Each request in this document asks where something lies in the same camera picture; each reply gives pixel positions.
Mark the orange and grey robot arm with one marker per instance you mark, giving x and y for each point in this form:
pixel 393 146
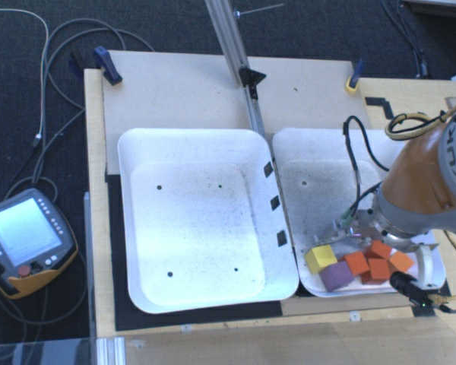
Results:
pixel 418 181

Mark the white plastic tray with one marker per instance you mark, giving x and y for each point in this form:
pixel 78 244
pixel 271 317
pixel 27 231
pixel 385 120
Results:
pixel 319 188
pixel 197 226

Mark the purple cube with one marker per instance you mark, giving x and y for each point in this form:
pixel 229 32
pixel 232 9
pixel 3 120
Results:
pixel 336 276

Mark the yellow cube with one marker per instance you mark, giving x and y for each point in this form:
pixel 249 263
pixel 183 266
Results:
pixel 320 259

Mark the black cylinder on white bracket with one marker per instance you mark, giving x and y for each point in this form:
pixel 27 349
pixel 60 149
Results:
pixel 404 281

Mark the orange cube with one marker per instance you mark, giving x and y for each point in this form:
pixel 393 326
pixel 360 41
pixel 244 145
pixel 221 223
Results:
pixel 380 249
pixel 357 263
pixel 378 270
pixel 401 261

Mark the pale wood board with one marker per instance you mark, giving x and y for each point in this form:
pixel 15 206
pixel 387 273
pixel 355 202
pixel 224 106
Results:
pixel 182 97

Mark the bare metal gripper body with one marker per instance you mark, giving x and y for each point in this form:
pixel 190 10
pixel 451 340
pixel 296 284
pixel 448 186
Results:
pixel 365 226

